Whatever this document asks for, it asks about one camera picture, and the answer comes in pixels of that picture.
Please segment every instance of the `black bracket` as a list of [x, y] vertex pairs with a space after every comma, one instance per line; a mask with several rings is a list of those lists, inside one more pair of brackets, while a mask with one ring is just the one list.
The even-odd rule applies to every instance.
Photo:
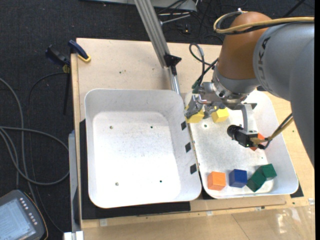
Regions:
[[176, 65], [181, 61], [182, 59], [180, 57], [176, 57], [170, 54], [164, 55], [164, 61], [166, 63], [167, 67], [171, 67], [172, 74], [174, 76], [177, 75], [177, 69]]

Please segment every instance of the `green cube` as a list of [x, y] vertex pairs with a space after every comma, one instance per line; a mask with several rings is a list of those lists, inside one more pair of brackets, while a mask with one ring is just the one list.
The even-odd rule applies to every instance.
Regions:
[[246, 186], [253, 192], [256, 192], [266, 182], [266, 177], [263, 176], [258, 170], [248, 180]]
[[270, 181], [277, 176], [276, 170], [272, 163], [260, 166], [257, 171], [259, 171], [267, 181]]

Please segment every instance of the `black carpet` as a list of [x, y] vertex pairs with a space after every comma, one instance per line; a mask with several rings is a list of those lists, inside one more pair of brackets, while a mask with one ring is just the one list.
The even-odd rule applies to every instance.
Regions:
[[[197, 16], [165, 24], [167, 42], [221, 45], [224, 36], [213, 32], [217, 17], [238, 8], [264, 13], [272, 19], [284, 16], [299, 0], [203, 0]], [[291, 16], [314, 16], [315, 0], [306, 0]], [[191, 34], [178, 27], [189, 24]], [[73, 130], [71, 93], [66, 115], [63, 115], [66, 75], [59, 74], [41, 81], [28, 96], [33, 84], [41, 77], [62, 72], [45, 57], [49, 45], [69, 54], [70, 39], [97, 38], [148, 41], [138, 11], [133, 5], [109, 4], [78, 0], [0, 0], [0, 78], [16, 92], [22, 106], [24, 126], [52, 134], [68, 143]], [[14, 96], [0, 83], [0, 126], [20, 127], [20, 115]], [[21, 159], [21, 133], [7, 131]], [[41, 182], [61, 178], [69, 169], [69, 157], [64, 148], [45, 136], [24, 135], [28, 174]], [[7, 148], [0, 139], [0, 196], [16, 187], [16, 170]], [[20, 178], [21, 190], [30, 193], [26, 181]], [[69, 182], [49, 187], [33, 186], [39, 208], [44, 214], [49, 239], [58, 240], [71, 231]]]

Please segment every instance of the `yellow block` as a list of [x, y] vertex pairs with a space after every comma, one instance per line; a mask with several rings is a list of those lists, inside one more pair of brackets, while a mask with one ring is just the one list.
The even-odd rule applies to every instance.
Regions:
[[199, 123], [202, 118], [204, 118], [205, 116], [205, 113], [204, 111], [201, 109], [198, 113], [196, 114], [193, 114], [192, 116], [190, 116], [189, 118], [185, 118], [185, 121], [188, 123], [188, 124], [196, 124], [196, 123]]
[[215, 123], [220, 123], [223, 122], [225, 120], [227, 120], [227, 118], [229, 117], [229, 112], [227, 108], [224, 109], [218, 109], [216, 112], [213, 112], [211, 114], [212, 120]]

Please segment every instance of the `blue cube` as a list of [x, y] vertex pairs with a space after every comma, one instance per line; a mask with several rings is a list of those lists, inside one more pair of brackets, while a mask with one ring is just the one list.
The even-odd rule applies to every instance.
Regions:
[[229, 173], [229, 186], [242, 188], [248, 182], [247, 178], [247, 171], [246, 170], [239, 170], [234, 169], [232, 172]]

